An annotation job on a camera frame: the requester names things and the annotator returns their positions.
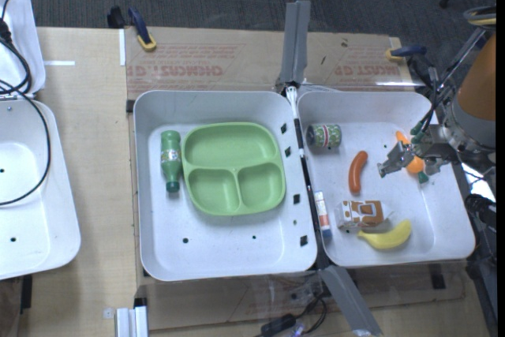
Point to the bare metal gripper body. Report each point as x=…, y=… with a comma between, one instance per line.
x=434, y=142

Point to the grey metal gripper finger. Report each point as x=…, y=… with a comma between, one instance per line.
x=402, y=152
x=386, y=169

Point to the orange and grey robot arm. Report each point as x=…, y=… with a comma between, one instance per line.
x=475, y=90

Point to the orange carrot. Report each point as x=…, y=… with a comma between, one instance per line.
x=416, y=165

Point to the white plastic tray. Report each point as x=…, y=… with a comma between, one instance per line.
x=17, y=35
x=31, y=217
x=225, y=244
x=398, y=193

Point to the orange sausage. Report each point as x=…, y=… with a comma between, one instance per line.
x=357, y=171

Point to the brown and white carton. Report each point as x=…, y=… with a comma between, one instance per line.
x=361, y=214

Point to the yellow banana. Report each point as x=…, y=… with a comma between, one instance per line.
x=388, y=238

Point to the green red and white can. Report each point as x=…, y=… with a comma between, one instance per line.
x=324, y=135

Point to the white orange and blue tube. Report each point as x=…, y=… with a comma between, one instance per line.
x=322, y=215

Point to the thin black and white rod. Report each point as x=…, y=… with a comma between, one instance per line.
x=298, y=138

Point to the green divided plate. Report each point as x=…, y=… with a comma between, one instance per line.
x=233, y=169

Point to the brown cardboard board red print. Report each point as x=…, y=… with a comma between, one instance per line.
x=236, y=59

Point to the green plastic bottle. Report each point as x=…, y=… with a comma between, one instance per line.
x=170, y=158

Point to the black cylinder on white bracket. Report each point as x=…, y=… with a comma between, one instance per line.
x=479, y=205

